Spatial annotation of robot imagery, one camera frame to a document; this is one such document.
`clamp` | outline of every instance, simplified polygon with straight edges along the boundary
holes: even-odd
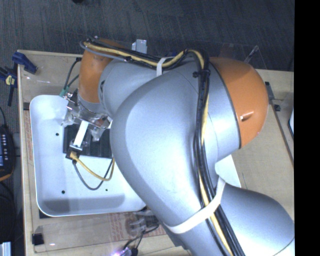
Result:
[[[15,52],[12,55],[12,60],[14,62],[13,68],[8,68],[5,66],[4,68],[0,67],[0,80],[5,81],[5,84],[10,86],[9,91],[9,99],[8,99],[8,106],[11,107],[12,98],[14,95],[15,88],[18,88],[18,80],[17,80],[17,70],[18,64],[24,65],[24,70],[35,74],[37,71],[37,67],[21,52]]]

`dark floor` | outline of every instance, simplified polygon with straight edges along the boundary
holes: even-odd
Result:
[[[72,0],[11,0],[0,1],[0,17],[2,68],[13,67],[11,58],[18,49],[82,54],[79,42],[90,35],[128,47],[136,39],[145,39],[148,53],[158,56],[197,47],[210,56],[227,54],[245,60],[258,46],[250,61],[254,68],[294,71],[294,0],[84,0],[78,4]],[[8,98],[9,87],[0,80],[0,107],[10,132],[17,134],[17,90],[11,106]],[[13,176],[3,183],[19,198]],[[0,193],[8,197],[4,190]],[[12,242],[22,238],[19,223],[18,219]]]

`wooden surface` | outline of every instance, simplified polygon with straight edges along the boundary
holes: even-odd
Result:
[[[36,95],[58,95],[65,83],[71,64],[79,55],[28,50],[20,50],[19,52],[24,53],[39,66],[36,75],[31,75],[25,72],[20,65],[18,66],[25,255],[110,255],[127,241],[120,239],[119,241],[103,242],[101,237],[90,237],[79,232],[82,228],[86,228],[92,234],[99,233],[98,227],[95,230],[94,227],[91,228],[90,223],[94,218],[103,220],[106,218],[105,215],[39,218],[39,209],[36,202],[30,114],[24,108]],[[72,74],[77,75],[78,72],[79,66],[76,65]],[[270,70],[258,70],[258,72],[264,81],[270,82],[276,103],[283,103],[288,94],[293,93],[294,74],[292,72]],[[291,157],[293,151],[288,150],[289,146],[284,136],[284,129],[279,125],[281,124],[279,116],[284,120],[287,117],[278,115],[273,109],[273,102],[270,102],[267,120],[261,133],[243,149],[232,154],[232,158],[241,187],[261,192],[276,199],[294,220],[294,166],[293,157]],[[71,225],[74,230],[73,237],[64,237],[63,233],[59,234],[59,231],[54,233],[53,229],[50,229],[50,227],[63,225],[63,223]],[[32,234],[37,232],[46,232],[47,237],[51,235],[55,239],[54,242],[60,243],[61,249],[54,249],[54,246],[56,246],[54,242],[50,245],[46,242],[46,244],[34,246],[32,244]],[[80,243],[79,241],[83,241],[85,246],[76,246],[77,242]],[[68,243],[74,244],[74,247],[64,248],[68,246]],[[182,247],[175,247],[169,237],[160,232],[158,235],[142,239],[139,245],[139,255],[187,256],[191,254]]]

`white tray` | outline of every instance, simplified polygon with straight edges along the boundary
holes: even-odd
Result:
[[[39,209],[51,217],[135,212],[145,203],[121,174],[117,164],[110,181],[98,190],[89,190],[79,179],[72,161],[63,153],[64,128],[68,102],[55,95],[39,95],[30,103],[36,201]],[[111,159],[80,156],[93,172],[104,176]],[[95,188],[101,180],[80,164],[79,172]]]

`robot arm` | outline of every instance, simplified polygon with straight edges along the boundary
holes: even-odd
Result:
[[[83,46],[78,101],[112,120],[115,162],[172,241],[195,256],[294,255],[294,223],[280,204],[215,171],[265,122],[268,95],[254,68],[186,49],[157,76],[159,58],[98,40]],[[97,59],[93,82],[86,71]]]

